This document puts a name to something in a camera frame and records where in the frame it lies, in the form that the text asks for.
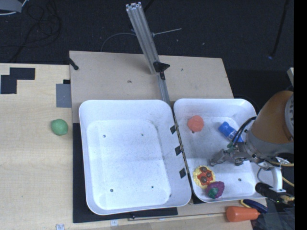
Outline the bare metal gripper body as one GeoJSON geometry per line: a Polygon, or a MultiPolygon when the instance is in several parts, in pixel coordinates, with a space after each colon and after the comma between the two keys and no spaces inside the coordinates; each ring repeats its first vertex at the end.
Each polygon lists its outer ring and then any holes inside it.
{"type": "Polygon", "coordinates": [[[244,161],[258,162],[257,152],[249,144],[229,144],[224,153],[235,165],[242,165],[244,161]]]}

